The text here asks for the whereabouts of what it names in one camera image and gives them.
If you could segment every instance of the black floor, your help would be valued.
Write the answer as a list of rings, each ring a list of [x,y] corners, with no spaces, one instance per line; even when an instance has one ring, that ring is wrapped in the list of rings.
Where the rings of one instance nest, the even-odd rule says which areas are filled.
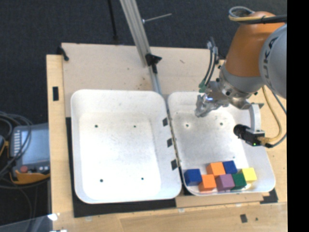
[[[111,1],[117,43],[133,45],[120,2]],[[145,24],[150,46],[205,48],[213,37],[223,58],[238,27],[231,7],[287,14],[287,0],[136,1],[144,19],[172,13]],[[113,35],[108,0],[0,0],[0,111],[48,122],[46,54],[63,42],[114,44]],[[48,214],[47,193],[46,183],[24,193],[0,188],[0,225]]]

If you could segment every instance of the red button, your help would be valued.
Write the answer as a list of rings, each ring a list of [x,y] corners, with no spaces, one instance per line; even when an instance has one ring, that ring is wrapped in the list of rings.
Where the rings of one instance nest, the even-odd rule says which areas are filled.
[[[28,172],[28,167],[27,166],[21,166],[20,167],[20,172],[23,173],[23,174],[27,173]]]

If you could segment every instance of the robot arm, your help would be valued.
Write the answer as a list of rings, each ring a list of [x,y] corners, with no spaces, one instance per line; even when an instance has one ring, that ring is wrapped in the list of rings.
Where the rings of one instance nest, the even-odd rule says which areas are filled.
[[[273,93],[286,99],[286,17],[235,7],[230,10],[230,19],[240,22],[240,27],[219,77],[205,84],[203,79],[200,84],[200,92],[204,94],[197,97],[195,114],[204,117],[211,110],[229,104],[239,109],[250,109],[251,128],[238,126],[234,133],[242,139],[249,136],[250,144],[259,145],[256,139],[263,135],[260,128],[255,130],[253,125],[259,124],[258,108],[263,104],[258,104],[258,108],[255,104],[253,108],[248,98],[266,85]]]

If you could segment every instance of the empty white tray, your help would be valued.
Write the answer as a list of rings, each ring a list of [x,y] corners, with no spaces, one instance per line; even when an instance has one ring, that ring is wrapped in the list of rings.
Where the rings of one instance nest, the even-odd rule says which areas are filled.
[[[194,195],[217,195],[240,192],[269,192],[275,187],[266,149],[250,146],[239,139],[233,128],[237,124],[250,126],[249,110],[232,105],[211,111],[206,117],[196,117],[197,92],[175,92],[168,98],[171,125],[175,137],[182,174],[187,169],[200,169],[207,174],[206,166],[212,162],[233,160],[238,169],[253,167],[257,180],[244,189],[231,192],[201,193],[198,186],[186,186]]]
[[[171,199],[181,190],[166,104],[153,91],[76,91],[74,184],[86,203]]]

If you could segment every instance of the colored block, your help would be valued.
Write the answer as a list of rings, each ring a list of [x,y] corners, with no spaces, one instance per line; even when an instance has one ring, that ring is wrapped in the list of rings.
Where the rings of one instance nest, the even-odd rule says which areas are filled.
[[[247,182],[245,180],[245,176],[243,175],[243,173],[232,174],[232,177],[235,183],[235,187],[232,188],[231,190],[242,189],[247,185]]]
[[[233,160],[222,162],[226,174],[236,174],[238,172]]]
[[[188,169],[183,175],[187,186],[197,186],[202,182],[200,169]]]
[[[240,170],[240,173],[243,173],[247,183],[252,183],[257,180],[254,168],[243,168]]]
[[[217,187],[213,174],[202,174],[202,182],[198,185],[200,192],[212,191]]]
[[[214,177],[225,174],[224,166],[222,162],[212,162],[206,167],[208,174],[213,174]]]
[[[235,187],[232,174],[219,175],[215,180],[218,191],[227,191]]]

